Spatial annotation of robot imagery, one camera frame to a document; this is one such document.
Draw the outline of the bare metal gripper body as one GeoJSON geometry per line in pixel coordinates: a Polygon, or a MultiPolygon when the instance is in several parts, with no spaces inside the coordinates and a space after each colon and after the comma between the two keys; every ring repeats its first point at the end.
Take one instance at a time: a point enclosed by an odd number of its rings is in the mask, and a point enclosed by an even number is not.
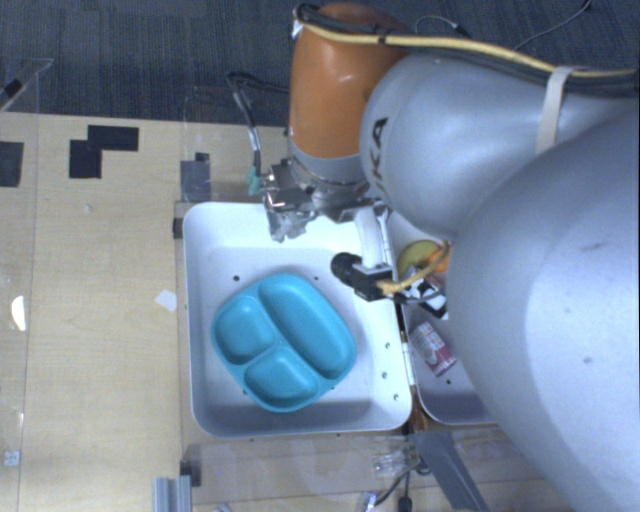
{"type": "Polygon", "coordinates": [[[296,158],[272,165],[262,178],[267,210],[303,218],[325,216],[343,223],[353,220],[360,209],[380,203],[360,169],[353,173],[330,160],[328,170],[313,172],[311,165],[296,158]]]}

